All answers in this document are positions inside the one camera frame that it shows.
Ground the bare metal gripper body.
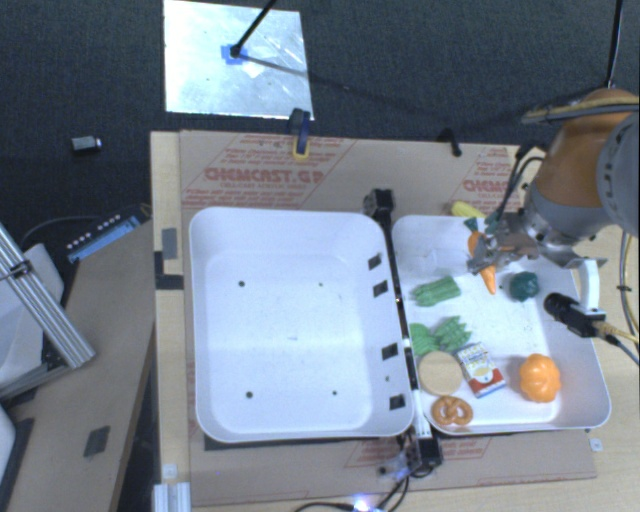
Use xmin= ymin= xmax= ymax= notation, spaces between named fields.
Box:
xmin=499 ymin=219 xmax=577 ymax=263

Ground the orange carrot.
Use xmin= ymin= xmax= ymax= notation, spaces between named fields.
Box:
xmin=463 ymin=216 xmax=499 ymax=296

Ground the dark green broccoli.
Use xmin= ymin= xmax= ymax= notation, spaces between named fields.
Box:
xmin=508 ymin=270 xmax=541 ymax=303

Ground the yellow corn cob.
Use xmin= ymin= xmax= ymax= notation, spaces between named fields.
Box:
xmin=450 ymin=200 xmax=487 ymax=220

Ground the white plastic tray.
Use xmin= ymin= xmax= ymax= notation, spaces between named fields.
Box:
xmin=391 ymin=214 xmax=613 ymax=437
xmin=188 ymin=206 xmax=417 ymax=444

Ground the thin black and white rod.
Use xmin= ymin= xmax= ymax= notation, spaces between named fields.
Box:
xmin=378 ymin=213 xmax=432 ymax=443

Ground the white and red carton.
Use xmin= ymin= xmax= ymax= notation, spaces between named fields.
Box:
xmin=455 ymin=341 xmax=508 ymax=399

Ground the round tan biscuit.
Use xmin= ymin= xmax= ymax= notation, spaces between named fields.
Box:
xmin=417 ymin=350 xmax=464 ymax=396

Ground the orange pumpkin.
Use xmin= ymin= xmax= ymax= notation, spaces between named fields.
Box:
xmin=517 ymin=353 xmax=563 ymax=404

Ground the orange pretzel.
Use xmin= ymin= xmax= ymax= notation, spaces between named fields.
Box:
xmin=430 ymin=395 xmax=475 ymax=428

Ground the brown cardboard board red print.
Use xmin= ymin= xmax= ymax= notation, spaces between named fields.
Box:
xmin=177 ymin=130 xmax=599 ymax=507

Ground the black cylinder on white bracket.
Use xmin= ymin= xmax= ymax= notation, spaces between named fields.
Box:
xmin=543 ymin=256 xmax=609 ymax=340

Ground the black block with thin wires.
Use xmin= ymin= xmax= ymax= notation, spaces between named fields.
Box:
xmin=398 ymin=433 xmax=445 ymax=477
xmin=362 ymin=188 xmax=397 ymax=219

